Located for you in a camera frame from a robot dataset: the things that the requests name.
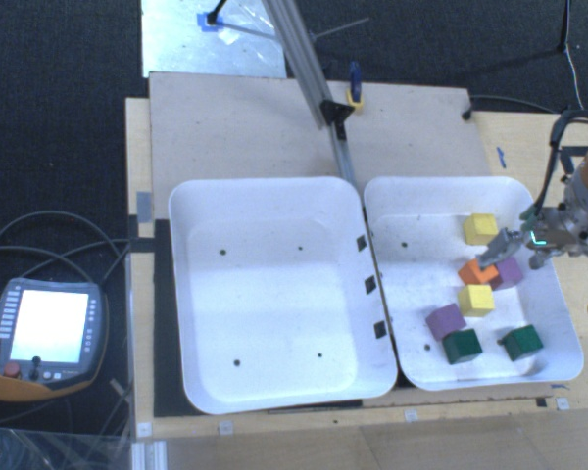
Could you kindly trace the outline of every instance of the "metal sheet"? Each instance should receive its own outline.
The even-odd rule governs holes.
[[[142,0],[144,77],[150,71],[286,77],[280,44],[254,34],[274,35],[261,0],[228,0],[220,18],[232,27],[204,30],[198,16],[218,1]]]

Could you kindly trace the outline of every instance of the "black carpet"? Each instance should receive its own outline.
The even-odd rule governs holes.
[[[318,40],[330,77],[346,77],[349,61],[358,60],[367,81],[461,86],[558,111],[577,106],[570,66],[555,51],[564,0],[298,3],[315,33],[370,17]],[[588,0],[573,0],[570,44],[588,108]],[[140,57],[140,0],[0,0],[0,227],[27,212],[58,209],[88,217],[114,238],[127,235],[123,102],[147,95]],[[477,108],[523,110],[486,101]],[[73,225],[37,221],[9,241],[67,250],[86,239]],[[104,273],[110,259],[101,253],[83,262]],[[23,263],[1,257],[0,283]],[[114,318],[99,381],[70,406],[57,400],[3,426],[103,428],[118,399],[109,381],[127,381],[121,270],[107,290]],[[26,408],[0,404],[0,418]],[[121,409],[106,432],[125,414]]]

